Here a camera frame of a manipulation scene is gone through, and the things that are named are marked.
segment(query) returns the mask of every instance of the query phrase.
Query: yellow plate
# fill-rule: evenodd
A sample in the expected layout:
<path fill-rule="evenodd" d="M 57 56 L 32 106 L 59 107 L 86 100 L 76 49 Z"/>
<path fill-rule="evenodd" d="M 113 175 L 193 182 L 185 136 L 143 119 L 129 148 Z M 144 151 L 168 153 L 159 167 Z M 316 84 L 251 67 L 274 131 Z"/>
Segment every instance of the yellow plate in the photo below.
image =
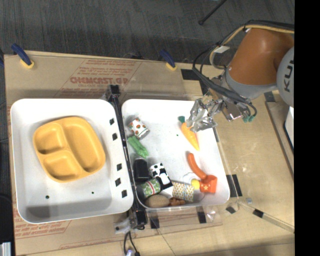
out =
<path fill-rule="evenodd" d="M 33 146 L 46 174 L 66 183 L 99 171 L 106 154 L 91 125 L 81 117 L 66 117 L 40 126 Z"/>

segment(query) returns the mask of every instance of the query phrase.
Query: white object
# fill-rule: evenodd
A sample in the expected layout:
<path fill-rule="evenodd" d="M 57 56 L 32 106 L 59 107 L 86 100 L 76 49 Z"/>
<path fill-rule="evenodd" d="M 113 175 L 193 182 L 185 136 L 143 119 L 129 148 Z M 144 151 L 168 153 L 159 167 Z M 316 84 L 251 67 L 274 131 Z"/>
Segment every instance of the white object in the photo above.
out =
<path fill-rule="evenodd" d="M 122 213 L 131 208 L 133 191 L 110 103 L 101 99 L 20 99 L 12 105 L 10 114 L 17 209 L 25 221 L 40 224 Z M 96 173 L 59 183 L 43 170 L 33 134 L 41 125 L 69 116 L 89 122 L 100 139 L 106 161 Z"/>
<path fill-rule="evenodd" d="M 121 108 L 125 124 L 133 117 L 139 117 L 150 130 L 141 140 L 149 153 L 146 158 L 148 166 L 161 162 L 172 181 L 183 183 L 184 176 L 192 173 L 187 160 L 187 153 L 190 152 L 207 175 L 217 177 L 216 193 L 195 193 L 194 202 L 180 208 L 224 204 L 230 197 L 230 188 L 213 130 L 197 132 L 199 151 L 194 149 L 181 132 L 178 117 L 185 116 L 187 119 L 193 104 L 194 101 L 184 100 L 129 99 Z M 133 136 L 128 128 L 125 134 L 127 137 Z M 130 145 L 128 151 L 133 163 L 137 155 Z"/>
<path fill-rule="evenodd" d="M 295 147 L 295 138 L 294 138 L 294 108 L 293 107 L 289 107 L 289 111 L 288 114 L 286 116 L 286 120 L 285 120 L 285 130 L 286 133 L 288 134 L 288 137 L 291 141 L 292 147 Z"/>

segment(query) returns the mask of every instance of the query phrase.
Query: table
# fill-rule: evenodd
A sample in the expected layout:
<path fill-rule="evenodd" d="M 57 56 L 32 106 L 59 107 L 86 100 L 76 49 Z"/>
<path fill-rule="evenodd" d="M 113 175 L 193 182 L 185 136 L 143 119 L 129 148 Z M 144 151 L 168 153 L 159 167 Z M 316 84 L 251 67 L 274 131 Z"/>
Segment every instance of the table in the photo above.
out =
<path fill-rule="evenodd" d="M 172 71 L 159 61 L 26 52 L 35 63 L 32 69 L 23 67 L 16 55 L 5 56 L 8 114 L 23 98 L 97 99 L 110 83 L 119 85 L 121 103 L 133 98 L 193 101 L 203 95 L 188 63 L 177 63 L 178 69 Z M 220 70 L 205 66 L 203 72 L 214 77 Z M 88 77 L 104 77 L 106 83 L 80 86 Z M 159 214 L 160 228 L 147 226 L 133 233 L 141 255 L 295 254 L 294 167 L 278 125 L 287 113 L 285 107 L 273 107 L 283 106 L 274 95 L 272 104 L 264 96 L 254 100 L 258 115 L 251 123 L 228 122 L 222 114 L 215 117 L 220 153 L 231 180 L 230 200 L 205 208 L 206 223 L 199 223 L 195 209 L 175 217 Z M 123 255 L 124 234 L 115 233 L 114 224 L 123 221 L 125 213 L 27 223 L 17 211 L 12 165 L 11 173 L 17 255 Z"/>

